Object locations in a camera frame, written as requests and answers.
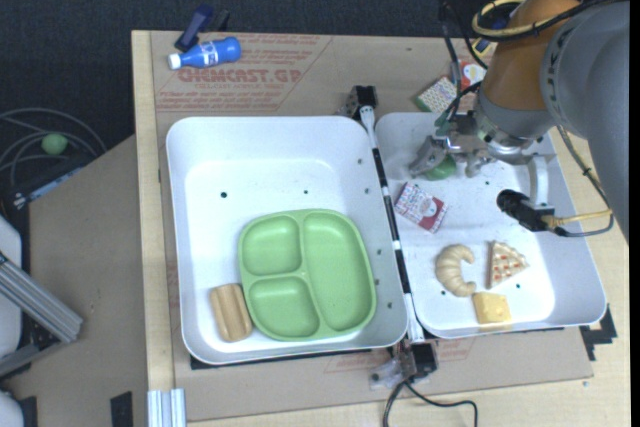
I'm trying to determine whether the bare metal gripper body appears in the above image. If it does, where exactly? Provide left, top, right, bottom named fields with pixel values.
left=438, top=112, right=540, bottom=167

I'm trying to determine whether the green round object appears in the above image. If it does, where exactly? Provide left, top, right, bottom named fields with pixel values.
left=423, top=154, right=458, bottom=182

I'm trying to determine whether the white and red carton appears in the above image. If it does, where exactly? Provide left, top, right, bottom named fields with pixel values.
left=393, top=181, right=449, bottom=235

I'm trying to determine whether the white plastic tray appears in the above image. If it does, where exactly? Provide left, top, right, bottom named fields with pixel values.
left=373, top=111, right=608, bottom=340
left=165, top=115, right=410, bottom=365

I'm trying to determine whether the thin black and white rod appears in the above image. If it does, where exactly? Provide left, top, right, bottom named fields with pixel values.
left=360, top=106, right=426, bottom=342

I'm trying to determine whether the colourful patterned packet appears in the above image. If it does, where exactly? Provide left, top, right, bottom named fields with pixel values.
left=414, top=75, right=459, bottom=113

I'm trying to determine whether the white and orange carton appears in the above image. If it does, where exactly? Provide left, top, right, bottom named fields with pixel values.
left=456, top=59, right=489, bottom=93

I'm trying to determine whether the pizza slice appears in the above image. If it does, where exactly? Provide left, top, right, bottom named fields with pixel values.
left=486, top=240, right=531, bottom=291

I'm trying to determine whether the beige croissant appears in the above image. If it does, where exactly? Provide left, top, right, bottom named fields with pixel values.
left=434, top=243, right=478, bottom=299

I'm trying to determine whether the brown cardboard board red print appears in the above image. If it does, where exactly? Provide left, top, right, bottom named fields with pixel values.
left=149, top=30, right=596, bottom=422

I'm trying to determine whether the yellow cheese wedge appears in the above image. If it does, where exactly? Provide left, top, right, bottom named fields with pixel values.
left=471, top=291, right=514, bottom=327

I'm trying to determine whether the green divided plate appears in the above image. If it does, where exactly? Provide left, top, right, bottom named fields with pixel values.
left=237, top=208, right=378, bottom=343

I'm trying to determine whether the blue bottle white cap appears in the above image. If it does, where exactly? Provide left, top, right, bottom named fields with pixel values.
left=167, top=36, right=243, bottom=71

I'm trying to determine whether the tan hot dog bun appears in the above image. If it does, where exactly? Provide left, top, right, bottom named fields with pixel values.
left=208, top=282, right=254, bottom=344

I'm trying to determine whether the green ball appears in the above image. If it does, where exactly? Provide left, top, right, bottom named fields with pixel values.
left=40, top=132, right=70, bottom=156

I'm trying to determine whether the black cylinder on white bracket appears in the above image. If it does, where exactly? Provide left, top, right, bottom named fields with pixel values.
left=496, top=153, right=557, bottom=233

